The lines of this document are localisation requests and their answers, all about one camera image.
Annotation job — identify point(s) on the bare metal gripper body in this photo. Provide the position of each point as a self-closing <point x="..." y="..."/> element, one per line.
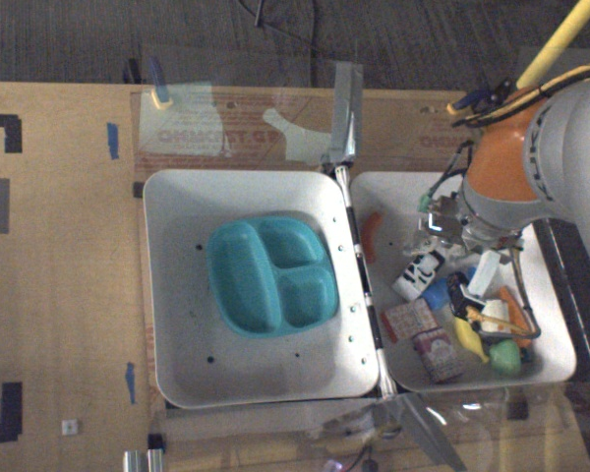
<point x="450" y="219"/>

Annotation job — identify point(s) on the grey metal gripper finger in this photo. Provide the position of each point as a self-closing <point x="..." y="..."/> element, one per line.
<point x="420" y="250"/>
<point x="429" y="225"/>

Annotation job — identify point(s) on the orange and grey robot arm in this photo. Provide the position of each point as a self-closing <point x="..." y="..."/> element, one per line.
<point x="560" y="165"/>

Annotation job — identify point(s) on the black and white carton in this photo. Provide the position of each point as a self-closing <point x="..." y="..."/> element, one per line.
<point x="415" y="276"/>

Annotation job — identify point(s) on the white plastic tray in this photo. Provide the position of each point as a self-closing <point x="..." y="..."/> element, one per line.
<point x="187" y="312"/>
<point x="403" y="199"/>

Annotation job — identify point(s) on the blue can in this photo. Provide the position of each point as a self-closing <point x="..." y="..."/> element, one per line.
<point x="436" y="294"/>

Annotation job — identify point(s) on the red sausage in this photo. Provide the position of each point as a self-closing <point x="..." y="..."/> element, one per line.
<point x="370" y="236"/>

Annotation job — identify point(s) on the red and white packet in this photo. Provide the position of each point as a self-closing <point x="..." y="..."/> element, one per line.
<point x="410" y="318"/>

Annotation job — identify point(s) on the brown cardboard board red print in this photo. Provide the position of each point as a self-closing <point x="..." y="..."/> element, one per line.
<point x="398" y="135"/>

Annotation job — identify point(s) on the small white carton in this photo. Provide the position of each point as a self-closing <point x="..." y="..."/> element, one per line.
<point x="495" y="312"/>

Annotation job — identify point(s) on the yellow banana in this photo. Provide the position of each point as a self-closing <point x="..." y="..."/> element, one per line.
<point x="468" y="337"/>

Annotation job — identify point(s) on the maroon and white carton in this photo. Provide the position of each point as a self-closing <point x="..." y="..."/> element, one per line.
<point x="440" y="357"/>

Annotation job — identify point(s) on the orange carrot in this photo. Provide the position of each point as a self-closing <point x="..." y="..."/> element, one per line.
<point x="517" y="312"/>

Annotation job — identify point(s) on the green rounded toy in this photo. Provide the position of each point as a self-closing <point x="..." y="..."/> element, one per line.
<point x="505" y="358"/>

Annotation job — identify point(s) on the turquoise divided plate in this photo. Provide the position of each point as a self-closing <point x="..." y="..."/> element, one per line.
<point x="255" y="283"/>

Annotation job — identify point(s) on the small white square block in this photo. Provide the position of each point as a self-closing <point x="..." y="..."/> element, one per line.
<point x="70" y="427"/>

